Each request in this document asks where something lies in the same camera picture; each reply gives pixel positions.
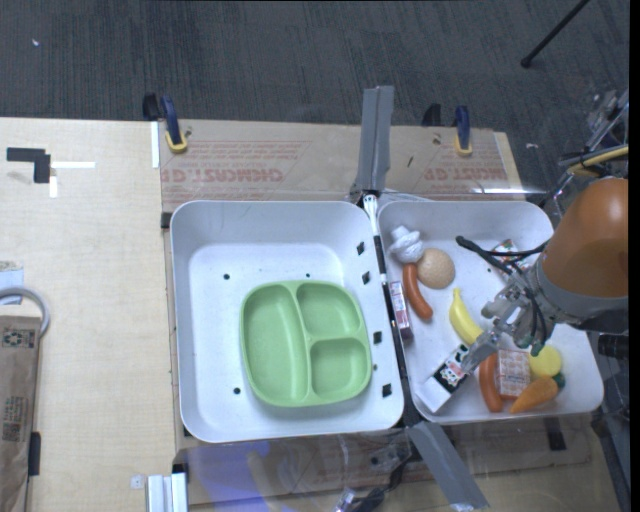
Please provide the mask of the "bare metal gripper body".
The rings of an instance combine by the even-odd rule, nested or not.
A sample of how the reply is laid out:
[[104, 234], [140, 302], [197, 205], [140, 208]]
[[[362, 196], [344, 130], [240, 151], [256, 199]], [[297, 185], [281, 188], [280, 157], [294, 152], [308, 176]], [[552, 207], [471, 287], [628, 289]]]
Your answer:
[[554, 327], [544, 315], [545, 298], [534, 273], [512, 274], [499, 293], [506, 292], [515, 299], [515, 311], [507, 321], [497, 319], [498, 331], [509, 336], [518, 348], [541, 350]]

